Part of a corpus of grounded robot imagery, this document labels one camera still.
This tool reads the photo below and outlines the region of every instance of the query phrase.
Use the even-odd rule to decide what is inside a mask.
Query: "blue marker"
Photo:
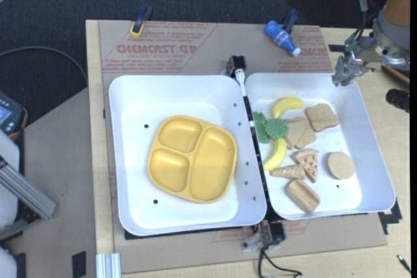
[[[289,34],[274,20],[269,21],[263,31],[268,34],[279,47],[289,50],[294,57],[297,57],[301,53],[301,49],[294,45],[291,36],[289,36]]]

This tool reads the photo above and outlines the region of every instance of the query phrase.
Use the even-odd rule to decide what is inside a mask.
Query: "white tray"
[[[109,88],[119,217],[138,236],[255,225],[266,199],[242,93],[226,76],[121,76]],[[235,175],[218,202],[170,195],[147,174],[154,135],[168,117],[185,115],[221,126],[238,147]]]
[[[382,212],[391,209],[395,193],[382,158],[375,134],[357,84],[336,87],[330,74],[253,74],[246,80],[246,91],[253,112],[268,119],[275,103],[288,96],[301,98],[306,107],[328,104],[340,124],[316,133],[317,140],[307,148],[319,151],[316,183],[305,179],[318,194],[320,204],[312,214],[304,213],[286,194],[290,180],[265,173],[268,193],[274,211],[285,219],[296,220],[329,215]],[[286,111],[281,118],[305,116],[304,109]],[[263,161],[272,152],[270,144],[259,144]],[[335,179],[327,167],[331,152],[348,154],[356,165],[355,174],[347,180]],[[293,165],[288,150],[281,167]]]

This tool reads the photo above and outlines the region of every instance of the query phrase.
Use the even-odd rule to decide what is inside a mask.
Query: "toy pizza slice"
[[[301,150],[292,155],[292,158],[296,163],[301,164],[304,167],[306,176],[310,181],[315,183],[317,179],[317,156],[319,152],[316,150]]]

